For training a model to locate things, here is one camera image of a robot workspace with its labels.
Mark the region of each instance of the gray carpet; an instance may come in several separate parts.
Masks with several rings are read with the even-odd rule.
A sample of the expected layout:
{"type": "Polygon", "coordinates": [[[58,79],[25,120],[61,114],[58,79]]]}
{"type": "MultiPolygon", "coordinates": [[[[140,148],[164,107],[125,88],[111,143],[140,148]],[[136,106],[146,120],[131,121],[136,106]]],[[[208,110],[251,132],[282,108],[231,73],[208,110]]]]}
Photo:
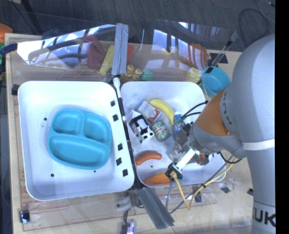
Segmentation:
{"type": "MultiPolygon", "coordinates": [[[[258,38],[275,33],[273,22],[275,21],[275,7],[268,4],[268,2],[275,4],[275,0],[29,1],[43,32],[53,28],[62,32],[72,32],[90,27],[94,25],[94,22],[133,24],[150,19],[184,21],[237,31],[239,38],[231,46],[230,51],[244,51],[258,38]]],[[[22,4],[16,4],[15,7],[11,1],[0,0],[0,22],[12,27],[14,33],[34,33],[35,28],[22,4]]],[[[6,114],[4,87],[1,88],[0,94],[0,116],[3,114],[6,114]]]]}

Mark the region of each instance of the banana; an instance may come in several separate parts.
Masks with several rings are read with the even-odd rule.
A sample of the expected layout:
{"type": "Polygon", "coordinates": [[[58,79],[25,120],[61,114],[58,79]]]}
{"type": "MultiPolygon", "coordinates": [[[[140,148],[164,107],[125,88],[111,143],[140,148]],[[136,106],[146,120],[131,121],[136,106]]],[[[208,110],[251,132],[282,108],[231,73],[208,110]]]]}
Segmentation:
{"type": "Polygon", "coordinates": [[[170,120],[171,125],[174,125],[173,119],[174,119],[174,110],[171,108],[169,104],[164,102],[161,99],[152,99],[150,100],[150,104],[153,107],[156,107],[164,112],[164,114],[167,116],[167,118],[170,120]]]}

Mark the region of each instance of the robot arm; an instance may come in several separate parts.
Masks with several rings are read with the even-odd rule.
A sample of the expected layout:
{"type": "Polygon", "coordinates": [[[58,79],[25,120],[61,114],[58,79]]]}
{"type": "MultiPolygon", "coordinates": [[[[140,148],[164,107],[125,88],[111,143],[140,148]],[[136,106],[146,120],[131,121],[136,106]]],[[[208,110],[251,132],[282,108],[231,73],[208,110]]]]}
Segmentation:
{"type": "Polygon", "coordinates": [[[236,63],[232,83],[206,105],[187,137],[186,157],[227,150],[247,157],[253,184],[252,233],[276,233],[274,147],[274,35],[249,46],[236,63]]]}

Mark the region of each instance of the clear plastic sheet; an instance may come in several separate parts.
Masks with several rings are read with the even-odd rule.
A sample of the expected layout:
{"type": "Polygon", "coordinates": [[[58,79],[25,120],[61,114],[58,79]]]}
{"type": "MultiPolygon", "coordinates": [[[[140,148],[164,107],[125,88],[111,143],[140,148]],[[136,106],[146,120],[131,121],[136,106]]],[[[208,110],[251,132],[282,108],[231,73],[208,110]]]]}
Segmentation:
{"type": "MultiPolygon", "coordinates": [[[[22,43],[22,47],[24,46],[9,55],[9,71],[13,88],[29,80],[111,81],[112,74],[108,72],[108,76],[105,76],[100,73],[100,70],[108,50],[115,42],[116,25],[41,15],[38,15],[38,19],[44,22],[43,29],[48,31],[58,29],[54,31],[54,36],[53,34],[37,36],[30,32],[16,32],[7,37],[7,44],[22,43]],[[85,36],[87,32],[90,35],[88,40],[85,36]],[[55,48],[57,43],[61,44],[59,48],[55,48]]],[[[230,30],[217,27],[161,20],[138,22],[137,25],[128,25],[128,28],[127,72],[121,76],[122,83],[130,80],[188,80],[196,83],[199,72],[210,65],[214,54],[224,48],[233,34],[230,30]]],[[[15,114],[19,161],[19,182],[16,182],[20,187],[20,210],[29,212],[30,216],[29,222],[22,224],[23,230],[30,231],[106,219],[118,219],[117,222],[123,224],[126,208],[121,203],[125,202],[125,207],[128,207],[130,202],[126,197],[132,192],[131,189],[114,194],[49,202],[37,201],[28,194],[25,185],[19,106],[16,95],[13,95],[12,106],[15,114]]],[[[246,189],[251,187],[251,181],[250,178],[242,180],[242,176],[247,176],[249,172],[246,161],[243,162],[245,163],[241,168],[234,168],[237,172],[231,171],[221,182],[230,189],[230,196],[227,199],[229,208],[223,208],[225,203],[222,206],[220,204],[226,200],[226,193],[217,183],[201,191],[201,197],[195,198],[191,212],[185,209],[184,204],[179,206],[182,198],[178,188],[173,186],[168,202],[168,210],[175,210],[173,231],[187,233],[250,225],[252,197],[247,194],[246,189]],[[232,203],[240,205],[240,212],[237,212],[238,207],[234,208],[232,203]]],[[[189,195],[197,186],[183,186],[184,194],[189,195]]],[[[169,187],[156,189],[163,204],[166,204],[168,192],[169,187]]],[[[129,210],[131,219],[134,217],[140,221],[141,215],[145,214],[146,211],[141,205],[133,206],[129,210]]],[[[138,230],[149,231],[150,225],[148,224],[148,227],[145,225],[145,223],[138,222],[138,230]]]]}

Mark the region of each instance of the sausage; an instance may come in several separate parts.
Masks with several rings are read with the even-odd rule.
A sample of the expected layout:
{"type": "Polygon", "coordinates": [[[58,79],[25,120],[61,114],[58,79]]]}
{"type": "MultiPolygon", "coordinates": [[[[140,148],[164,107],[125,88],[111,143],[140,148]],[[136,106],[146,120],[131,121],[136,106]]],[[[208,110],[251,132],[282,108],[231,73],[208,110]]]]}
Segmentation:
{"type": "Polygon", "coordinates": [[[162,154],[160,153],[146,153],[141,155],[140,157],[138,157],[135,160],[136,165],[141,165],[144,161],[147,161],[149,159],[161,159],[162,158],[162,154]]]}
{"type": "Polygon", "coordinates": [[[165,173],[159,173],[152,177],[147,178],[144,180],[146,184],[166,184],[170,183],[170,178],[168,178],[165,173]]]}

